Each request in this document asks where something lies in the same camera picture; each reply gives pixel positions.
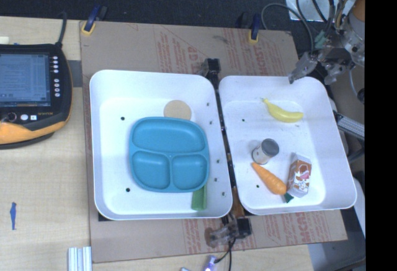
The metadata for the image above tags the tan round biscuit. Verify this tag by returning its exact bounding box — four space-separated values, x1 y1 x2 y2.
163 99 193 122

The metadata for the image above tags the brown cardboard board, red print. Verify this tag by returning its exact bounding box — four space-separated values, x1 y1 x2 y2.
79 20 349 264

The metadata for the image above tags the yellow banana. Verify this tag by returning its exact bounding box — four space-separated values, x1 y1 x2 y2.
261 97 305 124

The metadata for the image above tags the white plastic tray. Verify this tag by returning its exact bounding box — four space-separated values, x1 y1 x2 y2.
218 74 358 216
89 69 234 221

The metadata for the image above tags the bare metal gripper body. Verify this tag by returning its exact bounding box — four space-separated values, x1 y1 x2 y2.
317 33 366 70

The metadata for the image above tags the green toy vegetable stick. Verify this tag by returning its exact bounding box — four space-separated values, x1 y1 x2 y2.
190 184 208 211

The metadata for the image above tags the blue divided plate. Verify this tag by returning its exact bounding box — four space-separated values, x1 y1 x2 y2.
128 116 210 193

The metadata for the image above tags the orange carrot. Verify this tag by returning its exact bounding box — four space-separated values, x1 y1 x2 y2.
251 161 295 204

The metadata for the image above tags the small silver can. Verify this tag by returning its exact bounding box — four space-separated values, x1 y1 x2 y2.
251 138 280 166

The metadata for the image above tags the thin black and white rod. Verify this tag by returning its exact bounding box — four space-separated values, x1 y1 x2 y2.
212 73 241 218

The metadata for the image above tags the black block with thin wires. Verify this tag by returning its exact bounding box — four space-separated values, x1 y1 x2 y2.
200 58 221 79
205 216 252 248

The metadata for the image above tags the brown and white carton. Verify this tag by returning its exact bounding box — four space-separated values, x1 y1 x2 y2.
285 153 313 199

